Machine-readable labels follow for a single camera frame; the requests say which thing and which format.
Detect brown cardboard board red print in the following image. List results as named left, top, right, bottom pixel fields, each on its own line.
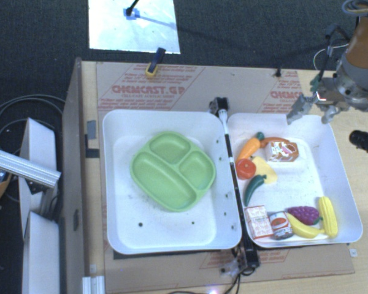
left=95, top=61, right=356, bottom=294

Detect white and orange carton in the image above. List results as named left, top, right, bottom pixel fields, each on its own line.
left=264, top=140, right=300, bottom=163

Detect purple grapes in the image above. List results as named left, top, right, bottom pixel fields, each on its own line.
left=286, top=205, right=323, bottom=227

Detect yellow banana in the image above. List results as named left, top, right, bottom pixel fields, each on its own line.
left=285, top=211, right=326, bottom=239

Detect black cylinder on white bracket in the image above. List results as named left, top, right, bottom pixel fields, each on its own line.
left=348, top=102, right=368, bottom=159

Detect white plastic tray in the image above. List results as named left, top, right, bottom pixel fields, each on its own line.
left=102, top=108, right=243, bottom=255
left=226, top=112, right=364, bottom=249

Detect orange and white packet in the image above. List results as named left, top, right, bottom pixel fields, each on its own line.
left=243, top=205, right=275, bottom=242

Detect green chili pepper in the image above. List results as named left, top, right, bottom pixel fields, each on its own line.
left=243, top=174, right=268, bottom=208

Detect green divided plate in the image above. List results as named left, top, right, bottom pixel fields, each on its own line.
left=129, top=130, right=217, bottom=213

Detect red and white can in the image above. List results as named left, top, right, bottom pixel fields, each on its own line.
left=268, top=211, right=294, bottom=241

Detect black block with thin wires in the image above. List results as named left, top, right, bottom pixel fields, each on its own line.
left=209, top=96, right=231, bottom=115
left=220, top=246, right=262, bottom=277

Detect red tomato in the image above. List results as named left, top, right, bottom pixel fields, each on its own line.
left=235, top=158, right=257, bottom=181

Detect thin black and white rod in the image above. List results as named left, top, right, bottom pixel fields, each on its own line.
left=218, top=108, right=256, bottom=268

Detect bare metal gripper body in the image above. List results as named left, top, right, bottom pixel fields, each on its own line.
left=313, top=80, right=368, bottom=111

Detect yellow corn cob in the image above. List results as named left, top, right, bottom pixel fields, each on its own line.
left=318, top=195, right=339, bottom=239

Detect orange carrot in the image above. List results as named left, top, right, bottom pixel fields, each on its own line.
left=236, top=131, right=266, bottom=162

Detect yellow pepper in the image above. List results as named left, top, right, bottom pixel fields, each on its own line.
left=251, top=155, right=278, bottom=185

